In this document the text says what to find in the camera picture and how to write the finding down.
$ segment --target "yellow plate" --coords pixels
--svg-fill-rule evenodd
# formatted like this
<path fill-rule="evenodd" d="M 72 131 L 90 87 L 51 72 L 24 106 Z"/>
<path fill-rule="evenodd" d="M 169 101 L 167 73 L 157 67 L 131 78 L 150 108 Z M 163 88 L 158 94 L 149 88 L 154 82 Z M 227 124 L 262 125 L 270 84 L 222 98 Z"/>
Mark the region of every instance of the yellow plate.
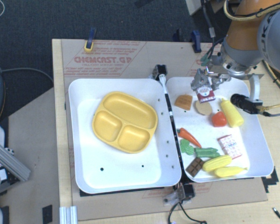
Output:
<path fill-rule="evenodd" d="M 152 106 L 115 91 L 102 99 L 92 129 L 106 144 L 127 153 L 139 153 L 148 146 L 157 123 L 158 116 Z"/>

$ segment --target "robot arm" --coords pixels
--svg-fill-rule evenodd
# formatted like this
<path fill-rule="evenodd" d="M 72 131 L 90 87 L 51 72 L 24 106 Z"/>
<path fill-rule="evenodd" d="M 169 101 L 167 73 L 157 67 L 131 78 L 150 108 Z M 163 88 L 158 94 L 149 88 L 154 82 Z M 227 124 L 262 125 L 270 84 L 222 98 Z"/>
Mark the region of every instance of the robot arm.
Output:
<path fill-rule="evenodd" d="M 208 77 L 213 90 L 232 77 L 249 79 L 251 96 L 247 99 L 255 107 L 260 105 L 259 79 L 263 75 L 250 75 L 250 71 L 265 60 L 280 72 L 280 0 L 242 0 L 235 14 L 229 11 L 228 2 L 224 4 L 224 12 L 232 22 L 221 50 L 211 56 L 205 70 L 198 69 L 191 88 L 196 91 L 205 85 Z M 245 111 L 258 112 L 251 107 Z"/>

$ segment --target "toy tomato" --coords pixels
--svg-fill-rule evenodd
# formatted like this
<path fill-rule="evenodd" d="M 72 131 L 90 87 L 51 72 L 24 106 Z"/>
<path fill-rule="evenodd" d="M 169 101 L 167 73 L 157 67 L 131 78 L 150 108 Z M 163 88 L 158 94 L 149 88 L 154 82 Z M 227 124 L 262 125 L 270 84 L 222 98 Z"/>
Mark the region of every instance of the toy tomato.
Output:
<path fill-rule="evenodd" d="M 211 121 L 214 127 L 223 127 L 227 124 L 227 118 L 222 111 L 219 111 L 218 113 L 214 114 L 211 117 Z"/>

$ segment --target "small box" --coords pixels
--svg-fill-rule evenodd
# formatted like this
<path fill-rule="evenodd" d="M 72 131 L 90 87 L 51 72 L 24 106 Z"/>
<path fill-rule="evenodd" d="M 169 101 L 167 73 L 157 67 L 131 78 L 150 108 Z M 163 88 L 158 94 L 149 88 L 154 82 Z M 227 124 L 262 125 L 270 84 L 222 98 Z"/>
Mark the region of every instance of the small box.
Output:
<path fill-rule="evenodd" d="M 242 156 L 242 152 L 231 134 L 218 138 L 217 140 L 223 152 L 228 154 L 232 159 Z"/>
<path fill-rule="evenodd" d="M 196 89 L 196 95 L 200 103 L 215 100 L 215 94 L 209 84 L 203 85 Z"/>

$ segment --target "cardboard sheet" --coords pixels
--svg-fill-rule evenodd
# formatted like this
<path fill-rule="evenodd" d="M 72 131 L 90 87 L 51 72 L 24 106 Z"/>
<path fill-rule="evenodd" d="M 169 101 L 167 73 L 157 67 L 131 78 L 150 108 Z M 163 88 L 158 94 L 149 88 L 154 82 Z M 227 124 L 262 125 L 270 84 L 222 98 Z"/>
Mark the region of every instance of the cardboard sheet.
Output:
<path fill-rule="evenodd" d="M 52 211 L 52 223 L 59 223 L 54 101 L 52 88 L 8 117 L 8 146 L 31 170 L 26 182 L 12 185 L 0 196 L 0 207 L 9 207 L 11 224 L 43 224 L 46 208 Z"/>
<path fill-rule="evenodd" d="M 194 53 L 187 42 L 94 41 L 93 51 L 84 52 L 85 40 L 62 40 L 66 107 L 68 88 L 78 78 L 148 78 L 157 64 L 165 64 L 167 79 L 192 77 L 200 67 L 200 58 L 211 47 L 201 44 L 201 53 Z M 113 194 L 80 196 L 75 181 L 73 139 L 70 109 L 67 108 L 70 175 L 73 205 L 78 219 L 89 220 L 168 211 L 163 197 L 173 188 L 129 191 Z M 261 178 L 193 183 L 196 196 L 184 205 L 186 209 L 236 203 L 266 201 Z"/>

